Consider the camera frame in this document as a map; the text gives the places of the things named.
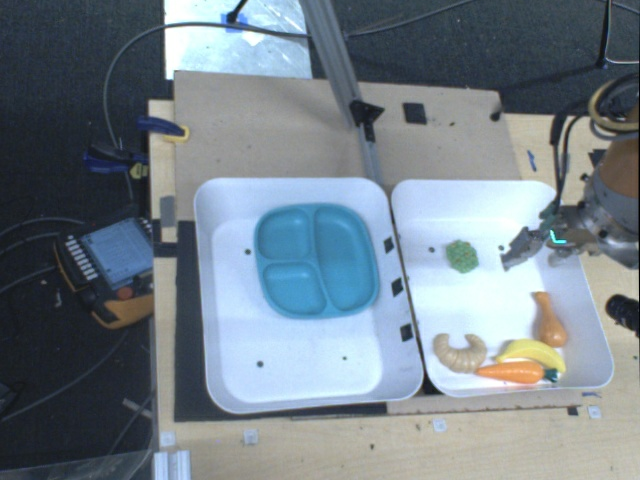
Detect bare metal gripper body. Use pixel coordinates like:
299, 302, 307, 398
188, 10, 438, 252
540, 204, 640, 270

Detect green grapes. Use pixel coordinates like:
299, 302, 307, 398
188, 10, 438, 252
445, 239, 478, 275

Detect orange chicken drumstick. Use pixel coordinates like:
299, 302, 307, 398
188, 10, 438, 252
531, 290, 569, 348

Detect white plastic tray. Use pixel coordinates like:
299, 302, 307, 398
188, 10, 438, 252
192, 176, 426, 415
390, 178, 616, 399

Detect yellow banana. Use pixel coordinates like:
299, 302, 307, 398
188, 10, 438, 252
495, 338, 568, 375

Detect orange carrot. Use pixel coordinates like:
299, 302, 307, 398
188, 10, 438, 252
475, 360, 561, 386

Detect beige croissant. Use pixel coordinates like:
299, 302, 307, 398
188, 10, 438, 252
432, 332, 489, 374

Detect blue divided plate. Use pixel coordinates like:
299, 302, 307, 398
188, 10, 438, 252
253, 202, 381, 320

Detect brown cardboard board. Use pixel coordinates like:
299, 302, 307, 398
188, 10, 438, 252
172, 69, 586, 422

